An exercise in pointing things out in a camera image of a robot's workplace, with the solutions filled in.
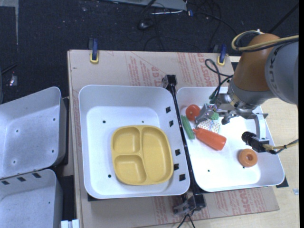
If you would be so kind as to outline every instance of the orange carrot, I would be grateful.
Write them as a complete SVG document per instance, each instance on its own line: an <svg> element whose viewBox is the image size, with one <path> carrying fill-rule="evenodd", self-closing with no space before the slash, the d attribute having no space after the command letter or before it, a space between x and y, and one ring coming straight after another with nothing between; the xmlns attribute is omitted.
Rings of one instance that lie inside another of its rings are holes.
<svg viewBox="0 0 304 228"><path fill-rule="evenodd" d="M215 150L222 150L224 148L224 145L226 144L226 137L218 133L214 133L203 128L192 130L198 140L202 141L203 143Z"/></svg>

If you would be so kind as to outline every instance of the dark floor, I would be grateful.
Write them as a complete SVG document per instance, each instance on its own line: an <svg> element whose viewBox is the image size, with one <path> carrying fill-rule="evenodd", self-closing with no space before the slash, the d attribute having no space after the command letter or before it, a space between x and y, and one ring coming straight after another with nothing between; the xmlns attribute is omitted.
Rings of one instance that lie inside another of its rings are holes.
<svg viewBox="0 0 304 228"><path fill-rule="evenodd" d="M0 7L3 102L51 86L68 96L67 51L88 49L89 38L98 39L99 50L212 52L215 45L226 44L230 55L240 55L230 44L241 32L298 34L298 2L189 0L187 7L195 13L190 17L187 12L151 15L163 9L143 12L142 6L101 0L19 0L18 34L16 8ZM138 30L143 18L152 18L155 25Z"/></svg>

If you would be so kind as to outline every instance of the divided yellow plate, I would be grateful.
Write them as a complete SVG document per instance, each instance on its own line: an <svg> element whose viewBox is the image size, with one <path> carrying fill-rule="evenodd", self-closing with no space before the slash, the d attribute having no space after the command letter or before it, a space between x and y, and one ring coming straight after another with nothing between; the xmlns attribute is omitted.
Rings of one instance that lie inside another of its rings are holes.
<svg viewBox="0 0 304 228"><path fill-rule="evenodd" d="M159 184L173 174L170 144L158 127L118 128L112 135L111 150L115 174L125 184Z"/></svg>

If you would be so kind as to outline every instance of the computer mouse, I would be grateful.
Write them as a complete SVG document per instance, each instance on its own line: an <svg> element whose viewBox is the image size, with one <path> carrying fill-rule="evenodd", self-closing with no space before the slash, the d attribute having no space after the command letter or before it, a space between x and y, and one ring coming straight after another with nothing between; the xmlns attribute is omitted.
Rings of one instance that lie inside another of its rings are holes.
<svg viewBox="0 0 304 228"><path fill-rule="evenodd" d="M148 28L151 28L154 25L152 19L150 18L145 18L139 21L139 23L137 24L137 28L139 30L146 30Z"/></svg>

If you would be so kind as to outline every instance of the toy donut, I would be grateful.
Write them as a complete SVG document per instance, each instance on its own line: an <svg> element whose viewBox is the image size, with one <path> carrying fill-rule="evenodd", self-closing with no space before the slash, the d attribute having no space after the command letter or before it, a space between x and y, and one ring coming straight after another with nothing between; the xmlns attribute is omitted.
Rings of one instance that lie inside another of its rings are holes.
<svg viewBox="0 0 304 228"><path fill-rule="evenodd" d="M244 167L252 167L257 163L257 154L252 149L244 149L239 153L238 161Z"/></svg>

